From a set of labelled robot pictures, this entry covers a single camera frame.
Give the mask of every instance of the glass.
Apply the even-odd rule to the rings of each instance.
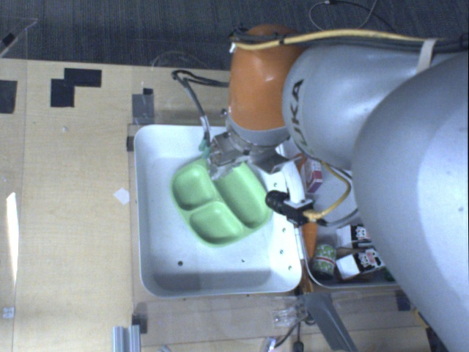
[[[11,351],[21,233],[28,30],[35,19],[0,18],[0,350]]]

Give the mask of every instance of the yellow cable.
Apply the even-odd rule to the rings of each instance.
[[[347,189],[345,189],[345,192],[341,195],[341,197],[336,200],[331,206],[328,208],[324,209],[323,211],[315,211],[315,210],[307,210],[303,212],[303,215],[308,218],[309,221],[316,221],[318,219],[324,218],[324,216],[328,215],[332,210],[335,210],[345,199],[349,196],[350,191],[352,190],[352,186],[350,183],[347,181],[345,177],[342,177],[340,174],[338,174],[336,171],[334,171],[332,168],[329,167],[329,164],[325,163],[324,161],[321,161],[321,164],[335,177],[337,177],[340,181],[346,184]]]
[[[424,42],[425,38],[409,37],[407,35],[394,34],[390,32],[379,32],[377,30],[365,29],[334,29],[325,30],[323,32],[312,32],[308,34],[295,35],[294,37],[286,37],[282,40],[271,40],[263,43],[242,43],[233,40],[233,43],[248,51],[263,50],[267,48],[274,48],[280,45],[297,44],[303,42],[310,42],[312,40],[336,38],[336,37],[366,37],[373,39],[387,39],[387,40],[401,40],[405,42]]]

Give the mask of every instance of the orange object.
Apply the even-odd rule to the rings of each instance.
[[[303,225],[303,239],[305,241],[308,260],[313,257],[316,250],[317,224],[306,223]]]
[[[260,25],[252,35],[295,33],[281,25]],[[259,51],[236,48],[229,82],[228,112],[241,128],[266,131],[285,126],[281,113],[285,79],[305,48],[293,45]]]

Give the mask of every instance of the green divided tray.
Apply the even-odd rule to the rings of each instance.
[[[270,220],[266,191],[247,164],[212,181],[203,158],[179,169],[171,197],[196,236],[211,246],[225,246],[250,235]]]

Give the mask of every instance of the table surface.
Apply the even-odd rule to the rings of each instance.
[[[138,280],[133,275],[130,205],[113,195],[121,188],[132,190],[126,150],[131,95],[152,87],[157,118],[173,123],[196,122],[194,107],[167,68],[8,62],[12,69],[27,68],[27,85],[18,80],[19,89],[27,86],[27,102],[25,114],[18,107],[0,120],[0,143],[9,147],[24,128],[24,146],[10,149],[19,158],[23,155],[23,167],[10,168],[22,181],[16,312],[14,319],[1,320],[0,329],[12,332],[14,351],[110,351],[112,328],[129,326]],[[51,79],[64,78],[66,67],[100,69],[102,85],[76,87],[74,108],[51,108]],[[229,77],[222,71],[198,74]],[[198,88],[197,92],[210,118],[219,120],[227,91]],[[11,158],[3,155],[0,160],[0,169],[7,168]],[[357,315],[344,306],[341,316],[361,351],[429,351],[425,331],[410,312],[397,312],[391,305],[383,308],[379,296],[357,299],[362,301],[358,309],[364,310]],[[231,304],[232,299],[218,301]],[[156,299],[153,306],[176,320],[184,316],[181,309],[188,309],[192,322],[202,322],[193,325],[193,331],[187,323],[185,330],[170,330],[171,351],[257,352],[266,335],[256,333],[255,317],[265,299],[254,296],[251,301],[257,304],[251,316],[249,309],[242,312],[254,320],[253,331],[243,340],[201,342],[191,337],[196,330],[216,326],[209,324],[216,317],[198,318],[191,300],[182,307]],[[340,308],[340,299],[336,304]],[[309,330],[305,326],[303,332],[306,351],[329,351],[316,326]],[[6,342],[0,348],[9,351],[8,337],[3,335]],[[143,351],[158,351],[157,344]],[[286,343],[279,350],[289,348]]]

